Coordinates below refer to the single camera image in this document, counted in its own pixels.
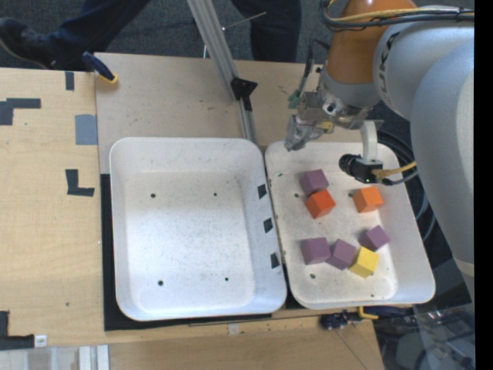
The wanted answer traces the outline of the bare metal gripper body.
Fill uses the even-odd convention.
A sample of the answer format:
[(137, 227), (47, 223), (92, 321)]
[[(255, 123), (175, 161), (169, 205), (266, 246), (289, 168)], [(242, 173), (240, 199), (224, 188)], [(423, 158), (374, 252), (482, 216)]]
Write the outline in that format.
[(347, 130), (357, 129), (372, 106), (353, 106), (330, 92), (304, 92), (297, 105), (295, 123), (301, 126), (322, 127), (326, 123)]

